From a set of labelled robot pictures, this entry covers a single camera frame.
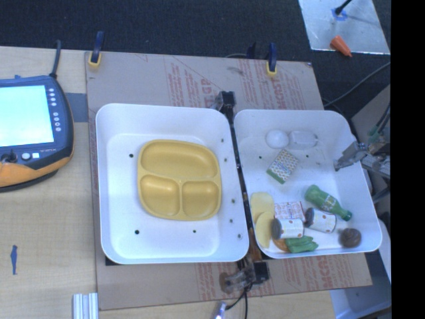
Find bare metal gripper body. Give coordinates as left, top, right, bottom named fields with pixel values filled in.
left=361, top=137, right=391, bottom=179

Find white plastic tray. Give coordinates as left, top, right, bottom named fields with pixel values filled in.
left=233, top=109, right=383, bottom=260
left=95, top=103, right=250, bottom=265

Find green bottle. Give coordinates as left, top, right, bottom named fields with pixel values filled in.
left=303, top=184, right=353, bottom=222

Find white can yellow label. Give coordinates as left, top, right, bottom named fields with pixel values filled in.
left=303, top=207, right=337, bottom=234

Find green and yellow carton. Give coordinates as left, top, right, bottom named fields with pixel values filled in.
left=266, top=148, right=299, bottom=185

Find pink and white carton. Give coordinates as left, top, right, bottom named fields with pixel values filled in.
left=274, top=201, right=306, bottom=221

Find white ball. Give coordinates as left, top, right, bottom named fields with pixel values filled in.
left=265, top=129, right=290, bottom=150

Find brown doughnut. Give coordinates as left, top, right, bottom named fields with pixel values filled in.
left=338, top=227, right=363, bottom=249

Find white can orange dots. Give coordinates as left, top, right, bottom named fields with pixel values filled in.
left=271, top=217, right=305, bottom=241

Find green toy vegetable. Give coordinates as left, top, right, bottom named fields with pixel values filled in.
left=284, top=235, right=319, bottom=254

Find yellow round slice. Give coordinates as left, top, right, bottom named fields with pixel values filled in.
left=249, top=191, right=276, bottom=224

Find yellow oval slice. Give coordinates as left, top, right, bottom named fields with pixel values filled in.
left=254, top=211, right=276, bottom=249

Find orange carrot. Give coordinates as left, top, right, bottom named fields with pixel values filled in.
left=329, top=35, right=353, bottom=58

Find yellow divided plate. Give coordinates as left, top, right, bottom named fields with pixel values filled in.
left=137, top=139, right=222, bottom=221

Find brown cardboard board red print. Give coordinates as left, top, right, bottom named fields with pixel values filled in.
left=84, top=51, right=373, bottom=311

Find black block with wires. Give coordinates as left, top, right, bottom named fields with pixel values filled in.
left=253, top=261, right=270, bottom=284
left=219, top=90, right=237, bottom=111

